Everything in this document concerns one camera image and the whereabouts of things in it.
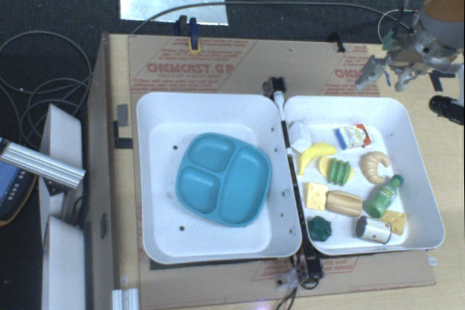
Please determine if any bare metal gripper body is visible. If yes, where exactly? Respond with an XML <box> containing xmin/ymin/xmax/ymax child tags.
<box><xmin>384</xmin><ymin>34</ymin><xmax>465</xmax><ymax>76</ymax></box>

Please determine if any blue red white packet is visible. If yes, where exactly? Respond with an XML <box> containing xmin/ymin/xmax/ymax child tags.
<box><xmin>334</xmin><ymin>123</ymin><xmax>373</xmax><ymax>150</ymax></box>

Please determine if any white plastic tray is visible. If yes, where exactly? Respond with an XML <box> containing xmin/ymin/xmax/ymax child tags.
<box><xmin>283</xmin><ymin>94</ymin><xmax>447</xmax><ymax>256</ymax></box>
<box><xmin>135</xmin><ymin>91</ymin><xmax>304</xmax><ymax>265</ymax></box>

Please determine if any beige croissant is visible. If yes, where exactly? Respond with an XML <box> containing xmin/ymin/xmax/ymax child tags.
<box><xmin>360</xmin><ymin>151</ymin><xmax>392</xmax><ymax>185</ymax></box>

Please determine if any white carton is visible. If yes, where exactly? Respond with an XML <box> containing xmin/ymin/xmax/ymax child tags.
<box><xmin>288</xmin><ymin>120</ymin><xmax>312</xmax><ymax>153</ymax></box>

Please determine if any yellow banana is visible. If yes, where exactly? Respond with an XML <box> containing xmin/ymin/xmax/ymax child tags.
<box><xmin>298</xmin><ymin>142</ymin><xmax>339</xmax><ymax>176</ymax></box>

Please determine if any green and yellow toy food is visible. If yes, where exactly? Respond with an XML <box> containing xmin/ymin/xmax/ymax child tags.
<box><xmin>318</xmin><ymin>156</ymin><xmax>355</xmax><ymax>187</ymax></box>

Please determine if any thin black and white rod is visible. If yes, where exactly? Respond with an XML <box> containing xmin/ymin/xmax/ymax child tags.
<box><xmin>275</xmin><ymin>90</ymin><xmax>314</xmax><ymax>261</ymax></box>

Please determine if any green bottle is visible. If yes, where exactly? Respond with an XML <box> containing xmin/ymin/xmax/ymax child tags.
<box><xmin>365</xmin><ymin>174</ymin><xmax>405</xmax><ymax>219</ymax></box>

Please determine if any tan bread roll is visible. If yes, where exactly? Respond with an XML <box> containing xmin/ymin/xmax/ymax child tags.
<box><xmin>325</xmin><ymin>189</ymin><xmax>364</xmax><ymax>218</ymax></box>

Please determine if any yellow cheese wedge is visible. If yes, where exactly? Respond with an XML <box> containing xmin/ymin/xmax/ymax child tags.
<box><xmin>303</xmin><ymin>181</ymin><xmax>330</xmax><ymax>211</ymax></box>
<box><xmin>379</xmin><ymin>209</ymin><xmax>407</xmax><ymax>237</ymax></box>

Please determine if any brown cardboard board red print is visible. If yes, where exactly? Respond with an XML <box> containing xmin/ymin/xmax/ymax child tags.
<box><xmin>126</xmin><ymin>33</ymin><xmax>437</xmax><ymax>302</ymax></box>

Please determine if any white can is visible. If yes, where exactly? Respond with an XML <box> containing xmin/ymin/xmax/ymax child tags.
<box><xmin>355</xmin><ymin>216</ymin><xmax>392</xmax><ymax>245</ymax></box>

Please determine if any green broccoli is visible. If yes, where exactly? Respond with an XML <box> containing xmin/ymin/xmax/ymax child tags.
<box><xmin>307</xmin><ymin>216</ymin><xmax>333</xmax><ymax>242</ymax></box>

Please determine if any blue divided plate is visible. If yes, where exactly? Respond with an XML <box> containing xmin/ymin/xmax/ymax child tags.
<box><xmin>175</xmin><ymin>132</ymin><xmax>273</xmax><ymax>228</ymax></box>

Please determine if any black cylinder on white bracket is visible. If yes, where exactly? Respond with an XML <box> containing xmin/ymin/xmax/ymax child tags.
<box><xmin>428</xmin><ymin>61</ymin><xmax>465</xmax><ymax>126</ymax></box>

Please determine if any black block with thin wires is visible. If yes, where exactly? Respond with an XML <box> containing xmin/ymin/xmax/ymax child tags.
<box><xmin>262</xmin><ymin>76</ymin><xmax>288</xmax><ymax>97</ymax></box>
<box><xmin>296</xmin><ymin>254</ymin><xmax>324</xmax><ymax>284</ymax></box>

